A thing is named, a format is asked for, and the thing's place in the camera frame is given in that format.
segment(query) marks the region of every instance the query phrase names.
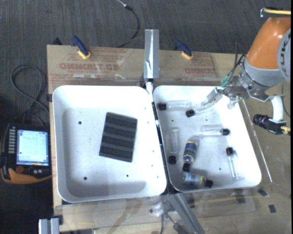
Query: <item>black floor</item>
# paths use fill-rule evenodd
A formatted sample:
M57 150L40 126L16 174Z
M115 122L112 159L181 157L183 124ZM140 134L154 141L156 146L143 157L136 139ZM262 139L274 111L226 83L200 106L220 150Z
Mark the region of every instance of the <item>black floor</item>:
M263 7L291 8L291 0L121 0L131 6L140 32L125 47L141 48L144 29L159 29L160 48L184 41L193 51L245 53L259 28ZM65 45L77 35L87 46L116 47L137 28L134 15L116 0L0 0L0 137L8 121L32 102L10 83L14 68L36 66L43 74L39 100L47 104L46 45L59 37ZM39 76L23 70L18 86L35 96ZM52 215L52 185L9 185L0 176L0 234L37 233L38 219Z

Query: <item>glass vial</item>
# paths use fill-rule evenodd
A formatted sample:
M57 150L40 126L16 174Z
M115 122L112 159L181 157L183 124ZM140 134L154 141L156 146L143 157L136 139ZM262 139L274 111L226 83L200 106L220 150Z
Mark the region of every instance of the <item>glass vial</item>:
M230 134L230 130L228 128L222 128L220 126L214 125L205 125L202 126L199 136L200 137L220 137L220 136L228 136Z
M179 148L179 128L178 127L174 127L171 128L169 133L168 133L168 147L169 147L169 157L168 157L168 162L171 165L176 164L177 161L177 157L178 157L178 153L180 151Z
M199 136L192 136L186 142L185 151L183 155L184 165L182 167L182 170L184 172L190 171L190 166L195 160L196 152L199 146L199 138Z
M213 186L212 180L208 180L202 175L197 175L197 174L188 173L188 172L183 172L182 181L185 185L191 185L195 187L202 187L202 186L212 187Z
M229 159L230 169L231 169L231 176L234 180L243 179L243 173L240 166L240 161L238 155L233 150L232 147L228 147L226 149L226 154Z
M157 104L157 108L160 111L182 111L191 107L191 101L189 100L170 100L167 102L161 102Z

